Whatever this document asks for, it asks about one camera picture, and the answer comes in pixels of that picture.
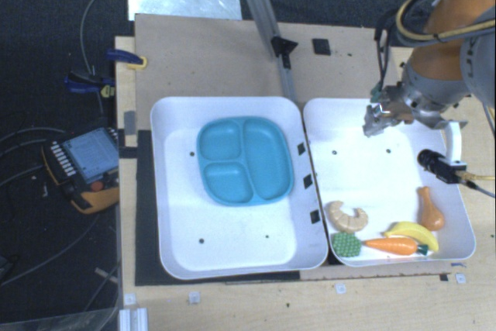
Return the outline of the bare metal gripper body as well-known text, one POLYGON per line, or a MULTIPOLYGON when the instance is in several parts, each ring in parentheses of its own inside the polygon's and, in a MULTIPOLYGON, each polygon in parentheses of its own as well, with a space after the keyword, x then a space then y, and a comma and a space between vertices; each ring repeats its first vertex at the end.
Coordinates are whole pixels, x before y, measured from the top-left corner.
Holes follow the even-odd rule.
POLYGON ((391 117, 393 125, 420 122, 429 128, 443 128, 446 120, 442 113, 446 106, 440 105, 412 86, 403 84, 386 86, 377 104, 377 117, 391 117))

